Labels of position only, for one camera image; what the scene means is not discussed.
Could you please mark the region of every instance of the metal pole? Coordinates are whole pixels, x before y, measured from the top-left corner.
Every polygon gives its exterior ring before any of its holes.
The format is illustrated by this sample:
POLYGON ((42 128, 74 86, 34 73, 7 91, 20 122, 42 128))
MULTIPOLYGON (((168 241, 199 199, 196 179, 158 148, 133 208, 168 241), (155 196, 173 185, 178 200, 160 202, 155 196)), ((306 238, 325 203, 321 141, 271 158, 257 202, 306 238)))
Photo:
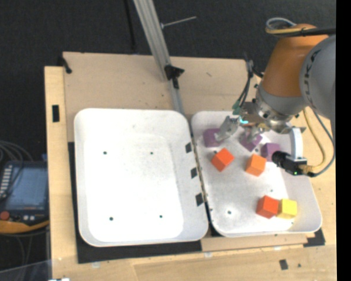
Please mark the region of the metal pole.
MULTIPOLYGON (((152 0, 134 0, 135 8, 142 23, 147 42, 152 55, 161 71, 164 80, 168 82, 165 67, 171 65, 169 52, 165 43, 163 31, 152 0)), ((178 88, 174 88, 169 82, 170 94, 173 100, 174 110, 184 114, 180 93, 178 88)))

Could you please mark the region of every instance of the wooden table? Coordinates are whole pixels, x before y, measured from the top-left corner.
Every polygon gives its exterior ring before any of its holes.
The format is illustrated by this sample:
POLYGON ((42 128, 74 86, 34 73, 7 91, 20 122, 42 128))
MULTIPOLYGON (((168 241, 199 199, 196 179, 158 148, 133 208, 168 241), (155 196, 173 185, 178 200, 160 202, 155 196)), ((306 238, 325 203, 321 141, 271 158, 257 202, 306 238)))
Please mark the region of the wooden table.
MULTIPOLYGON (((305 247, 315 234, 290 234, 201 240, 202 252, 78 264, 67 143, 73 118, 87 107, 173 109, 168 84, 152 56, 65 52, 72 69, 45 67, 47 154, 49 160, 51 261, 54 278, 74 280, 336 280, 335 164, 313 178, 322 216, 324 245, 305 247), (58 110, 59 118, 54 116, 58 110)), ((183 68, 179 78, 185 116, 202 110, 229 110, 247 79, 245 62, 172 57, 183 68)), ((254 96, 250 89, 248 99, 254 96)), ((302 115, 295 126, 306 126, 302 115)), ((331 155, 318 123, 316 134, 331 155)), ((307 129, 304 156, 319 163, 321 153, 307 129)))

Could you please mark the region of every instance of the orange cube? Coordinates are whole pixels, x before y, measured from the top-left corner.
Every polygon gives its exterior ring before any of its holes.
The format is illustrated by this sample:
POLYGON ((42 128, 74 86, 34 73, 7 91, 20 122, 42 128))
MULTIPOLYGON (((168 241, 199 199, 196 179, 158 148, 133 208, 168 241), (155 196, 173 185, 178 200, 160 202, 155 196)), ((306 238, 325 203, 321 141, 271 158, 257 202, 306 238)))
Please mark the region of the orange cube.
POLYGON ((267 159, 257 155, 252 154, 250 159, 246 163, 246 172, 255 176, 260 176, 264 172, 267 159))
POLYGON ((265 218, 271 218, 278 213, 280 202, 269 196, 262 197, 257 203, 256 213, 265 218))
POLYGON ((213 156, 212 164, 216 169, 222 172, 233 160, 234 156, 227 150, 227 148, 223 148, 213 156))

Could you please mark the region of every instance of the black mat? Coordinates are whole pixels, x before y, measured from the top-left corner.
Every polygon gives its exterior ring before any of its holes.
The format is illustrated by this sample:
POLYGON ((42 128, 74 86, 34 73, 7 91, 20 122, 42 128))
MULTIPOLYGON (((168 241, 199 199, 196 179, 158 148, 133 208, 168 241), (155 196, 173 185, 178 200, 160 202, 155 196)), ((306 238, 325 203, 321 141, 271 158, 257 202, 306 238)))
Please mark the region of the black mat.
POLYGON ((78 229, 77 193, 75 188, 75 154, 74 142, 68 143, 70 160, 71 189, 73 192, 73 210, 75 221, 75 237, 77 239, 78 263, 108 261, 123 258, 139 258, 151 256, 174 255, 200 252, 201 242, 180 242, 174 244, 135 245, 97 248, 86 243, 78 229))

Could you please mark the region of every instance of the purple cube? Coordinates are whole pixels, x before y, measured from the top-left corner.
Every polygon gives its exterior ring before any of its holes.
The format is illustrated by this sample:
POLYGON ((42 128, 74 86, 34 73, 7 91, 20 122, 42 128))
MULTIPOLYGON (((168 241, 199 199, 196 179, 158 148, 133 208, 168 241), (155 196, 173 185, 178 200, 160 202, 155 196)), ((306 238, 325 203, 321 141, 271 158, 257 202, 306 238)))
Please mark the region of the purple cube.
POLYGON ((243 138, 240 140, 240 144, 245 147, 248 151, 252 152, 253 149, 259 144, 259 142, 263 139, 263 137, 258 134, 256 137, 249 142, 247 140, 247 135, 244 135, 243 138))
POLYGON ((266 143, 261 147, 261 156, 266 158, 267 161, 271 162, 271 156, 275 151, 280 151, 280 145, 278 143, 266 143))
POLYGON ((212 129, 207 129, 203 133, 203 138, 204 138, 204 144, 207 148, 210 147, 218 147, 222 142, 218 142, 216 140, 215 134, 220 131, 219 128, 212 128, 212 129))

